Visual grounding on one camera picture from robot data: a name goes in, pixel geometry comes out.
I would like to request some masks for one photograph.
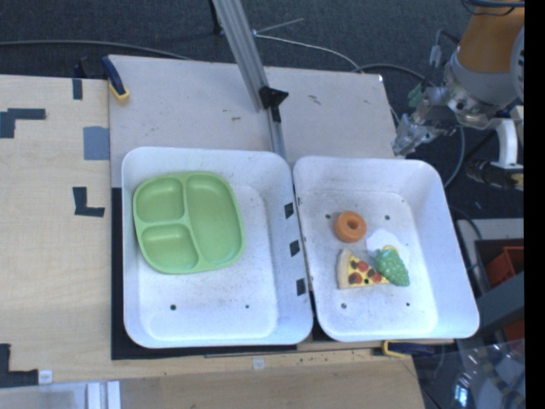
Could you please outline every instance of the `white cable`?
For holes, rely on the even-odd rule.
[[[263,32],[269,32],[269,31],[272,31],[274,29],[279,29],[280,27],[290,26],[292,24],[299,23],[299,22],[304,21],[304,20],[305,20],[304,18],[298,18],[296,20],[286,21],[285,23],[275,24],[274,26],[264,27],[262,29],[254,31],[254,35],[260,35]]]
[[[358,71],[365,71],[370,69],[376,69],[376,68],[391,68],[393,70],[400,70],[401,72],[407,72],[409,74],[412,74],[416,78],[419,78],[421,80],[424,80],[425,77],[423,74],[420,74],[419,72],[415,72],[411,70],[410,68],[407,68],[406,66],[396,65],[396,64],[369,64],[369,65],[363,65],[358,66],[356,69],[352,70],[352,72],[358,72]]]
[[[396,127],[399,126],[399,115],[397,112],[395,112],[395,110],[393,109],[393,107],[390,107],[390,112],[392,113],[393,115],[393,121],[395,121],[395,125]]]
[[[463,131],[463,127],[460,128],[460,157],[458,158],[458,164],[456,165],[456,168],[454,169],[454,171],[452,172],[452,174],[450,175],[449,179],[445,182],[444,184],[444,188],[447,188],[450,183],[456,178],[456,176],[458,176],[458,173],[460,172],[460,168],[462,167],[463,165],[463,158],[464,158],[464,155],[466,153],[466,136],[465,136],[465,133]]]
[[[288,43],[288,44],[294,44],[294,45],[300,45],[302,47],[307,47],[308,49],[316,49],[316,50],[322,50],[322,51],[326,51],[328,53],[332,53],[333,55],[336,55],[336,56],[339,56],[341,57],[342,59],[344,60],[347,60],[348,62],[350,62],[350,64],[352,64],[352,66],[358,70],[359,69],[359,65],[354,62],[352,59],[350,59],[349,57],[337,52],[337,51],[334,51],[334,50],[331,50],[331,49],[327,49],[325,47],[319,47],[318,45],[311,45],[311,44],[305,44],[305,43],[300,43],[299,41],[292,41],[291,39],[283,39],[281,37],[269,37],[268,35],[260,35],[260,34],[257,34],[255,35],[255,37],[260,37],[262,39],[271,39],[273,41],[279,41],[281,43]]]

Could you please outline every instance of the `toy donut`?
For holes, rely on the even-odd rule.
[[[334,229],[341,241],[356,242],[364,237],[367,224],[360,214],[345,210],[335,219]]]

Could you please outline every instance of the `white tray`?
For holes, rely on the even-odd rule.
[[[405,159],[306,157],[294,167],[304,249],[318,321],[342,342],[463,338],[479,313],[456,240],[439,174]],[[368,233],[348,245],[334,233],[336,216],[354,210]],[[410,286],[375,285],[339,290],[336,260],[342,248],[356,255],[382,228],[404,245]]]
[[[151,268],[135,236],[132,197],[144,180],[207,170],[232,187],[242,214],[242,256],[217,270],[167,275]],[[147,348],[295,344],[313,324],[290,167],[274,153],[141,147],[122,165],[123,315]]]

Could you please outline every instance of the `toy pizza slice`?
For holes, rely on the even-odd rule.
[[[337,286],[339,289],[390,283],[386,277],[369,265],[370,256],[362,254],[362,257],[355,256],[349,249],[341,251],[337,260]]]

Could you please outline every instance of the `aluminum rod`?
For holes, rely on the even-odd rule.
[[[285,158],[286,152],[280,123],[274,121],[270,108],[263,105],[259,95],[260,89],[264,86],[268,87],[269,83],[242,4],[240,0],[212,0],[212,3],[256,111],[267,109],[272,149],[276,154]]]

